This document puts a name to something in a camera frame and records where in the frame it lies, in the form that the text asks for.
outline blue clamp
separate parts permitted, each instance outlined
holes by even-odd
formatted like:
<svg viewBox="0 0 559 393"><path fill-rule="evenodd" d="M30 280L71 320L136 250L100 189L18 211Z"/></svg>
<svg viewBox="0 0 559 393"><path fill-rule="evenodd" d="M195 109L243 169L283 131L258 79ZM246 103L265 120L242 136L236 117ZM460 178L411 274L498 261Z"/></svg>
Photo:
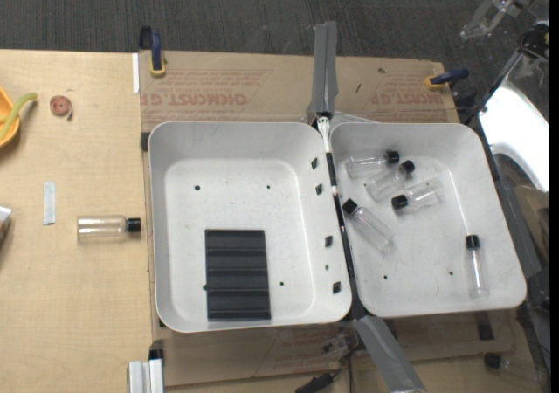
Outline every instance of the blue clamp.
<svg viewBox="0 0 559 393"><path fill-rule="evenodd" d="M448 72L441 73L438 76L429 76L425 80L425 85L430 90L442 89L445 83L448 83L449 87L452 87L462 79L466 79L470 76L470 72L466 68L457 68L454 70L449 70Z"/></svg>
<svg viewBox="0 0 559 393"><path fill-rule="evenodd" d="M142 26L140 33L140 48L151 49L149 57L149 73L153 77L165 74L165 59L161 53L161 36L158 30L152 30L150 26Z"/></svg>

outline yellow clamp pad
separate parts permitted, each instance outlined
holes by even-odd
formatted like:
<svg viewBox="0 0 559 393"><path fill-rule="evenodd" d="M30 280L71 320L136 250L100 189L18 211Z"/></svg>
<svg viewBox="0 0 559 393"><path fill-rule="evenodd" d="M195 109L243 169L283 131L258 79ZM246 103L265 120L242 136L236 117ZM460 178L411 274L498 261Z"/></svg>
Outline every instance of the yellow clamp pad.
<svg viewBox="0 0 559 393"><path fill-rule="evenodd" d="M151 56L149 57L149 74L154 78L159 78L165 74L165 59L161 58L161 70L154 69L154 63L151 60Z"/></svg>
<svg viewBox="0 0 559 393"><path fill-rule="evenodd" d="M428 76L427 78L425 78L425 81L424 81L425 86L429 90L443 90L443 88L445 87L445 84L432 84L431 79L433 79L433 78L434 78L434 76Z"/></svg>

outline light wood surface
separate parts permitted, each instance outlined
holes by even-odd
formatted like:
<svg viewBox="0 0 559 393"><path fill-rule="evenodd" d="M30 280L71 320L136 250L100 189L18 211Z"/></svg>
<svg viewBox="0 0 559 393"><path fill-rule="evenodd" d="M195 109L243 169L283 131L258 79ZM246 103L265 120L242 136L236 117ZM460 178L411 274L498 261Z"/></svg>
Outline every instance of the light wood surface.
<svg viewBox="0 0 559 393"><path fill-rule="evenodd" d="M0 51L0 86L16 100L19 136L0 149L0 391L125 392L129 361L151 343L145 236L78 244L76 217L145 220L140 103L130 54ZM70 121L51 114L65 95ZM43 225L43 182L56 183L56 224Z"/></svg>

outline plastic bottle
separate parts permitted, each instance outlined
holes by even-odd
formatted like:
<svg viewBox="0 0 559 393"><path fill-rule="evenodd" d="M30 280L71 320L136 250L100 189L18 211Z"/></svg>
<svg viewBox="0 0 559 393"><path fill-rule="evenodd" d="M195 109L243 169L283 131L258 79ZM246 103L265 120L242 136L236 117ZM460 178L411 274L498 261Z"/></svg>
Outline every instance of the plastic bottle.
<svg viewBox="0 0 559 393"><path fill-rule="evenodd" d="M406 177L415 168L410 160L399 164L395 169L392 166L386 166L367 181L365 189L376 201L383 200L385 197L401 190L405 185Z"/></svg>
<svg viewBox="0 0 559 393"><path fill-rule="evenodd" d="M483 252L477 235L466 236L466 271L470 297L482 299L489 295L489 285L484 272Z"/></svg>
<svg viewBox="0 0 559 393"><path fill-rule="evenodd" d="M125 238L128 233L141 230L141 219L122 215L79 216L78 240L97 238Z"/></svg>
<svg viewBox="0 0 559 393"><path fill-rule="evenodd" d="M383 156L372 155L368 157L351 156L346 162L346 170L351 178L371 177L386 165L400 162L397 151L388 150Z"/></svg>
<svg viewBox="0 0 559 393"><path fill-rule="evenodd" d="M359 233L380 252L388 250L394 233L383 221L373 215L369 209L358 206L348 199L342 206Z"/></svg>
<svg viewBox="0 0 559 393"><path fill-rule="evenodd" d="M503 376L503 379L509 378L513 383L523 381L543 387L548 380L548 372L544 367L536 367L532 361L521 359L516 355L485 353L483 362L489 371Z"/></svg>
<svg viewBox="0 0 559 393"><path fill-rule="evenodd" d="M435 203L439 203L444 197L443 183L438 178L413 185L404 190L404 193L392 197L392 208L405 213L421 210Z"/></svg>

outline bright white surface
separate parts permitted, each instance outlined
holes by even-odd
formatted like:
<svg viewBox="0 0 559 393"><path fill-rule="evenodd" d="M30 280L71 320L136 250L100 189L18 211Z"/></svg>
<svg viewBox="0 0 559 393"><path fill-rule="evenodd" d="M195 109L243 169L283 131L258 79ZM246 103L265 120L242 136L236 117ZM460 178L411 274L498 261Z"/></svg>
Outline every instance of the bright white surface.
<svg viewBox="0 0 559 393"><path fill-rule="evenodd" d="M395 233L392 253L382 255L347 221L363 305L381 317L442 314L518 306L526 282L478 136L458 124L344 123L333 129L332 149L342 202L353 198ZM385 149L412 160L408 182L438 176L445 201L416 214L398 215L390 198L376 203L343 162L353 153ZM477 234L486 257L491 295L468 295L465 237Z"/></svg>
<svg viewBox="0 0 559 393"><path fill-rule="evenodd" d="M517 162L537 189L549 191L549 124L530 100L505 79L480 113L494 155Z"/></svg>
<svg viewBox="0 0 559 393"><path fill-rule="evenodd" d="M349 279L315 130L301 123L169 122L152 131L149 159L155 299L169 328L188 333L332 322L346 315ZM206 229L264 230L271 320L207 320ZM329 248L326 236L334 239ZM338 281L342 291L333 294Z"/></svg>

